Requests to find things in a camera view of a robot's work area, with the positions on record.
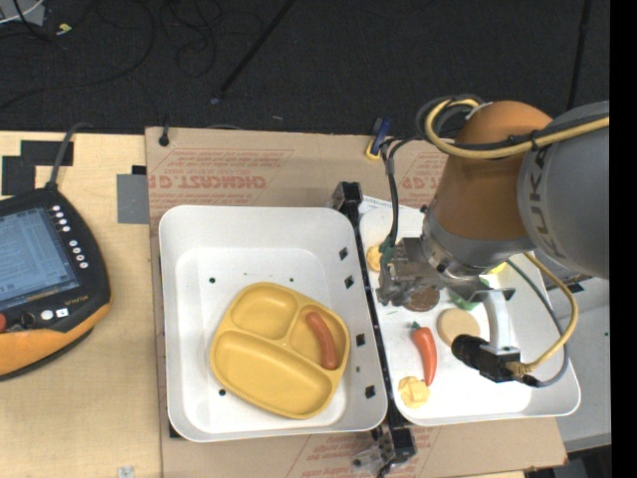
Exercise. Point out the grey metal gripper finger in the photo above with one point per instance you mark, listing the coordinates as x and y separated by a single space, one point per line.
404 298
385 297

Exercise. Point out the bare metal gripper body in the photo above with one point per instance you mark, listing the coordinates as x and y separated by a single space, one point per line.
415 262

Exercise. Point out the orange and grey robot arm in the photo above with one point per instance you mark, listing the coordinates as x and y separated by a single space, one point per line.
478 182

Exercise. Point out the thin black rod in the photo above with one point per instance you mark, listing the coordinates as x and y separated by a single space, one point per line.
374 311

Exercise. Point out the brown round biscuit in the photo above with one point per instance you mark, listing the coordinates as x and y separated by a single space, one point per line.
423 301

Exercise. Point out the yellow-orange round toy food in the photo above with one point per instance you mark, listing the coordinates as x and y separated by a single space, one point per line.
373 258

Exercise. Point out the orange carrot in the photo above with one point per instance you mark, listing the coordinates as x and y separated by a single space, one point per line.
427 351

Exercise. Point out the beige round biscuit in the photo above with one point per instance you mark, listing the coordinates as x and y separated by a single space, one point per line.
457 327

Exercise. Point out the red-orange sausage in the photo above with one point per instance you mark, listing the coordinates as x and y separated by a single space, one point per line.
323 341

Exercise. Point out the yellow lumpy toy food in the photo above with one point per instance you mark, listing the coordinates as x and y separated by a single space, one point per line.
414 392

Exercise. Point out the white plastic tray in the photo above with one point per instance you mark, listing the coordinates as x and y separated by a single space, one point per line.
259 237
478 391

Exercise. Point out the yellow divided plate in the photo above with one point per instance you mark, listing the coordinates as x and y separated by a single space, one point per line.
269 366

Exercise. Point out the brown cardboard board red print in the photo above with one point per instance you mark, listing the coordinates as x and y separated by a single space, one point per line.
249 177

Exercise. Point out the black cylinder on white bracket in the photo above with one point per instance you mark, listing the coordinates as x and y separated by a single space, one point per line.
497 326

